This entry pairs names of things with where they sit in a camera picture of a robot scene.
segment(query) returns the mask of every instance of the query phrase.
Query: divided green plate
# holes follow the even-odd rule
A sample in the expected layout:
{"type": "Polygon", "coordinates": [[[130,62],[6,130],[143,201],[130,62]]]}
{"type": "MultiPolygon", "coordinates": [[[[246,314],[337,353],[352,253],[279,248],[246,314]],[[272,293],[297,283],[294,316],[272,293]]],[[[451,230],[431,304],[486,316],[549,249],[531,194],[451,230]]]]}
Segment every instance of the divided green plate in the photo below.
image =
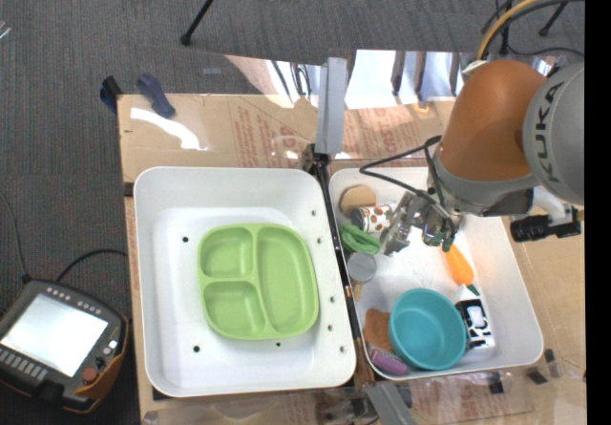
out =
{"type": "Polygon", "coordinates": [[[318,317],[309,250],[287,226],[238,223],[210,230],[200,241],[198,274],[206,321],[226,337],[294,336],[318,317]]]}

